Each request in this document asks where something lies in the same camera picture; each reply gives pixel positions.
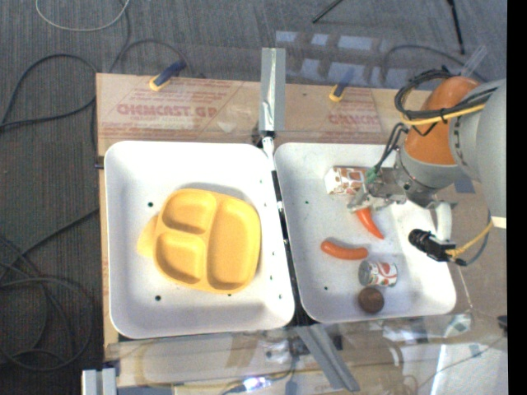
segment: blue clamp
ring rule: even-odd
[[[352,78],[353,69],[350,68],[343,76],[343,78],[339,81],[339,83],[333,88],[331,88],[331,92],[329,92],[329,99],[335,102],[339,102],[342,98],[344,98],[344,88],[349,85],[349,82],[352,80]]]
[[[152,89],[155,92],[158,92],[161,90],[161,88],[165,87],[169,82],[170,78],[173,76],[178,76],[180,72],[187,67],[187,63],[183,60],[178,60],[174,64],[167,67],[163,72],[161,72],[156,77],[153,77],[150,80],[150,89]]]

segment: toy carrot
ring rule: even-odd
[[[357,214],[357,217],[359,220],[361,220],[361,223],[366,227],[368,231],[370,231],[375,237],[378,237],[379,239],[384,239],[384,236],[377,228],[377,225],[371,218],[371,210],[369,207],[363,207],[362,209],[359,209],[358,211],[355,211]]]

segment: yellow plastic tray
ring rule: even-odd
[[[165,200],[137,247],[168,279],[196,290],[231,294],[252,281],[260,244],[259,215],[249,203],[184,188]]]

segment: small box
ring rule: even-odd
[[[328,194],[355,196],[365,185],[366,168],[332,167],[324,177]]]

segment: orange carrot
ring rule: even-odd
[[[359,220],[361,220],[361,223],[366,227],[368,231],[370,231],[375,237],[378,237],[379,239],[383,239],[384,236],[377,228],[377,225],[371,218],[371,211],[369,207],[363,207],[362,209],[359,209],[358,211],[355,211],[357,214],[357,217]]]
[[[364,247],[347,248],[328,240],[324,240],[320,245],[320,248],[324,253],[339,259],[363,259],[368,256],[368,250]]]

